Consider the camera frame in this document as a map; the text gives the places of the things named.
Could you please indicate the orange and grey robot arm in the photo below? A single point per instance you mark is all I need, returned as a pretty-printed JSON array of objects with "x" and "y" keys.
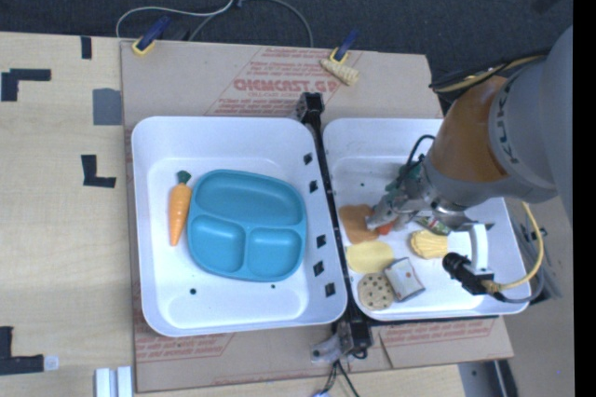
[{"x": 512, "y": 129}]

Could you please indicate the red orange toy piece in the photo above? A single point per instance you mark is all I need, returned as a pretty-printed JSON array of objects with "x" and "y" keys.
[{"x": 385, "y": 228}]

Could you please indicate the green packet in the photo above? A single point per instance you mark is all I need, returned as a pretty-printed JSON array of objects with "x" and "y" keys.
[{"x": 433, "y": 226}]

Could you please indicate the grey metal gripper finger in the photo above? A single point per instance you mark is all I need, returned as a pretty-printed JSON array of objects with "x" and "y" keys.
[
  {"x": 375, "y": 219},
  {"x": 399, "y": 220}
]

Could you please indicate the yellow ridged shell toy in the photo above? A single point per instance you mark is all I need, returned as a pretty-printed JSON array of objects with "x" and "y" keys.
[{"x": 428, "y": 244}]

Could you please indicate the orange carrot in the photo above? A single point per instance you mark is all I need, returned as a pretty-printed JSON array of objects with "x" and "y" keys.
[{"x": 179, "y": 209}]

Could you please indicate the black block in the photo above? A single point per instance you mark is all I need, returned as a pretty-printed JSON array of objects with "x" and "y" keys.
[
  {"x": 311, "y": 104},
  {"x": 356, "y": 334}
]

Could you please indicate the brown cardboard board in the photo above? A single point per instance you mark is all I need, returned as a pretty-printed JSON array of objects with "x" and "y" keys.
[{"x": 209, "y": 78}]

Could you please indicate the brown biscuit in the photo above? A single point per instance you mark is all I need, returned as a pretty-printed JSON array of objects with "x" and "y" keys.
[{"x": 375, "y": 291}]

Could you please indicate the black cylinder on white bracket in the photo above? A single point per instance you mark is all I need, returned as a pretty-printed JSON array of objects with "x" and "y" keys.
[{"x": 468, "y": 271}]

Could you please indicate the white plastic tray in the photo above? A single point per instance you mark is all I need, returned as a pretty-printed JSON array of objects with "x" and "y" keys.
[
  {"x": 363, "y": 143},
  {"x": 163, "y": 143}
]

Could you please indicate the orange flat round toy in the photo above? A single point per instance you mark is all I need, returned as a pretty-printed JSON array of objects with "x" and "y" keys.
[{"x": 354, "y": 223}]

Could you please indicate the thin black rod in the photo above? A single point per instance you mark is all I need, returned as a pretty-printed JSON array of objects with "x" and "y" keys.
[{"x": 326, "y": 181}]

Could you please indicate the blue divided plate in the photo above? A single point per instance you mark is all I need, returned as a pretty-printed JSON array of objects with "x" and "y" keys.
[{"x": 247, "y": 223}]

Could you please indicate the yellow flat round toy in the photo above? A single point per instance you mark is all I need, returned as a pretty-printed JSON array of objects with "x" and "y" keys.
[{"x": 370, "y": 256}]

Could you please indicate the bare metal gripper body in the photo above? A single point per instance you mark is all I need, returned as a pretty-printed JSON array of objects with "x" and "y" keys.
[{"x": 412, "y": 199}]

